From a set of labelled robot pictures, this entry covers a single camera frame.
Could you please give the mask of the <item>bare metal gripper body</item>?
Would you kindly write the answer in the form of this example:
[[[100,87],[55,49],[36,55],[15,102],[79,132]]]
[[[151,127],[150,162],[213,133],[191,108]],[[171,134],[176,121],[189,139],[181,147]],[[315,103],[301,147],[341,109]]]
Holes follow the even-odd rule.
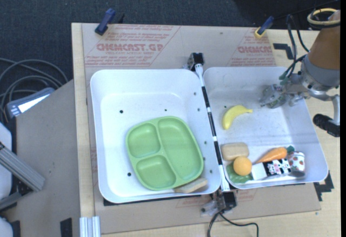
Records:
[[[327,94],[332,87],[319,83],[308,73],[293,73],[290,77],[284,77],[281,80],[281,87],[290,106],[310,97],[321,101],[331,101],[335,106],[340,105],[339,95]]]

